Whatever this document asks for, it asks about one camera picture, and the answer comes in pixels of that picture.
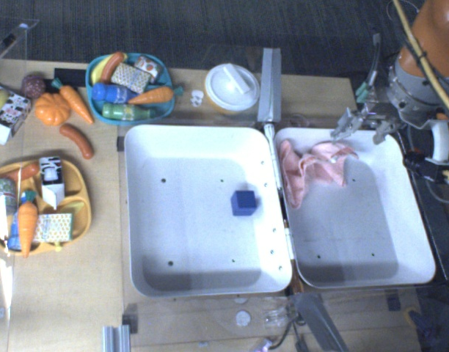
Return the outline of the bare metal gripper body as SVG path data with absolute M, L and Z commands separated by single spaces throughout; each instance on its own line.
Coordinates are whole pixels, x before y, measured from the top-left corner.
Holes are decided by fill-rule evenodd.
M 387 123 L 387 129 L 400 129 L 405 126 L 405 122 L 400 118 L 393 104 L 379 101 L 363 103 L 356 122 L 358 129 L 375 129 L 383 122 Z

